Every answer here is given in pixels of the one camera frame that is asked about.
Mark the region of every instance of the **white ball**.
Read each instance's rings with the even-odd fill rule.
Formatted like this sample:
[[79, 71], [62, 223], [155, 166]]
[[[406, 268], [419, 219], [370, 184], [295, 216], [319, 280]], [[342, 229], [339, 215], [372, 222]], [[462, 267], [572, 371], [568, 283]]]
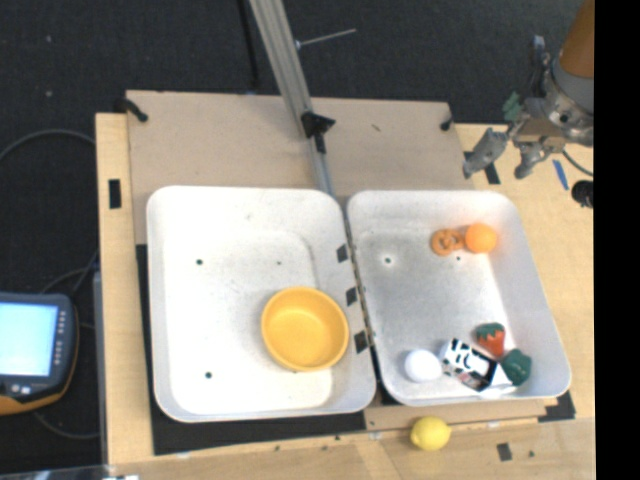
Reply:
[[442, 365], [428, 350], [412, 350], [404, 361], [404, 370], [413, 382], [427, 382], [442, 375]]

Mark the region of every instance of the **black floor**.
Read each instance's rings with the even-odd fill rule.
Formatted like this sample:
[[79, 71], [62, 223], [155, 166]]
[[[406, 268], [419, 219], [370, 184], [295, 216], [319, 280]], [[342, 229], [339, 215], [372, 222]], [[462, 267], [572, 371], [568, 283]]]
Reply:
[[[534, 34], [556, 51], [581, 0], [284, 0], [312, 96], [437, 100], [457, 122], [502, 122], [528, 75]], [[96, 112], [128, 89], [277, 94], [250, 17], [254, 87], [236, 0], [0, 0], [0, 155], [46, 130], [93, 137]], [[0, 156], [0, 290], [38, 292], [87, 265], [98, 244], [95, 152], [48, 133]], [[55, 289], [69, 293], [78, 276]], [[68, 395], [41, 411], [73, 434], [97, 429], [90, 279], [79, 288], [81, 360]], [[0, 474], [101, 460], [33, 415], [0, 418]]]

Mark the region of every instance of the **screen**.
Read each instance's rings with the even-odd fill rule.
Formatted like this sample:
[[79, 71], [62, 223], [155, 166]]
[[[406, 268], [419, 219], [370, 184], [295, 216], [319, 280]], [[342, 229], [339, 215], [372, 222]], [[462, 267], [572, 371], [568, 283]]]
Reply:
[[0, 302], [0, 375], [49, 375], [57, 317], [57, 306]]

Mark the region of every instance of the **black clip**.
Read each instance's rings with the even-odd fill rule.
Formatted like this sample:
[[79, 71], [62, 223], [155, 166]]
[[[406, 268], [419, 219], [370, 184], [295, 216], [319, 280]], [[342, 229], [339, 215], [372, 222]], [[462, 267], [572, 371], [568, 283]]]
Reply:
[[451, 125], [453, 124], [453, 114], [451, 114], [451, 116], [449, 116], [449, 119], [447, 119], [446, 121], [440, 123], [440, 129], [443, 132], [446, 132], [449, 130], [449, 128], [451, 128]]
[[138, 118], [138, 121], [144, 123], [149, 119], [149, 116], [142, 112], [138, 105], [136, 105], [133, 101], [127, 98], [118, 98], [113, 102], [113, 111], [119, 114], [126, 114], [127, 111], [131, 112], [134, 116]]
[[328, 117], [319, 116], [313, 112], [305, 112], [302, 114], [302, 126], [307, 139], [311, 137], [316, 141], [316, 149], [318, 153], [325, 154], [327, 148], [324, 143], [324, 134], [335, 124], [335, 120]]

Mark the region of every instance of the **toy orange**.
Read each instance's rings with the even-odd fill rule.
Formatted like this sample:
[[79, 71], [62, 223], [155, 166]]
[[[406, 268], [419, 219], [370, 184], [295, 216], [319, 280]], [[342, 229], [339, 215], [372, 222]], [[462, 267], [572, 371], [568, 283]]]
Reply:
[[498, 234], [491, 226], [476, 222], [467, 228], [464, 243], [471, 252], [490, 252], [498, 243]]

